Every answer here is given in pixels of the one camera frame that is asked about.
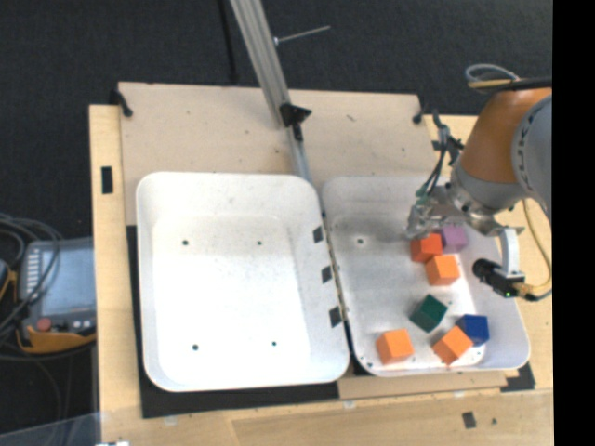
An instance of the electronic device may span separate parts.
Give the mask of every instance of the electronic device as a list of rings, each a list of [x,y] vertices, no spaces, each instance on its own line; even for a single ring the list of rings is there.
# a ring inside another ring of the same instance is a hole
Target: electronic device
[[[28,302],[18,330],[26,352],[60,352],[95,340],[92,238],[30,243],[20,266],[17,296]]]

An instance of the black floor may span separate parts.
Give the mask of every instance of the black floor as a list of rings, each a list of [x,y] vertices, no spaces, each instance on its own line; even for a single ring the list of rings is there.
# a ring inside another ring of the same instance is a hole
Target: black floor
[[[280,46],[290,88],[413,93],[477,114],[470,64],[552,74],[553,0],[262,1],[279,37],[332,27]],[[230,17],[240,84],[256,85]],[[119,81],[222,85],[229,73],[217,0],[0,0],[0,213],[91,235],[88,105]],[[42,368],[0,361],[0,433],[92,411],[88,352],[44,365],[67,408]]]

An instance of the wooden table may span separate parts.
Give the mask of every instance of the wooden table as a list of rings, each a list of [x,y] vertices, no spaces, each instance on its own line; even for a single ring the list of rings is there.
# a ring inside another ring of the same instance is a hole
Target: wooden table
[[[259,89],[120,84],[120,90],[132,118],[116,106],[89,109],[102,440],[241,446],[553,444],[551,297],[533,304],[518,301],[531,342],[533,389],[502,392],[517,371],[391,379],[349,371],[338,381],[338,400],[143,419],[126,244],[126,225],[135,222],[136,183],[155,168],[291,173],[292,167],[284,131],[271,125]],[[337,175],[391,175],[433,164],[435,129],[430,120],[412,126],[415,96],[291,94],[295,104],[313,109],[304,129],[317,189]],[[464,141],[475,118],[444,116],[443,121]],[[402,131],[410,131],[407,139]],[[396,163],[395,153],[402,155]],[[104,183],[106,174],[112,187]],[[548,221],[536,204],[530,208],[550,250]],[[500,220],[526,225],[522,209]],[[546,265],[528,230],[520,245],[527,281],[542,282]],[[465,421],[471,417],[475,426]]]

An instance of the blue block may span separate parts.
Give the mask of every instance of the blue block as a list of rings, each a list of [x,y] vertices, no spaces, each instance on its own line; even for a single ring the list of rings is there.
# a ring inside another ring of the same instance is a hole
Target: blue block
[[[456,322],[456,325],[473,341],[474,347],[482,346],[490,339],[487,317],[485,316],[465,314]]]

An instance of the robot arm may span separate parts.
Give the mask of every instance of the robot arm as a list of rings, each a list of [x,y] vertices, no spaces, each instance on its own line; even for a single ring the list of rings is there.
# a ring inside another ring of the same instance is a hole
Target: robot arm
[[[479,260],[474,273],[502,295],[536,300],[518,266],[516,235],[522,229],[500,225],[495,215],[518,201],[539,202],[551,225],[551,83],[543,80],[498,82],[465,149],[456,158],[450,181],[426,184],[411,208],[407,234],[423,238],[447,224],[467,223],[502,242],[503,263]],[[441,131],[442,157],[450,137]]]

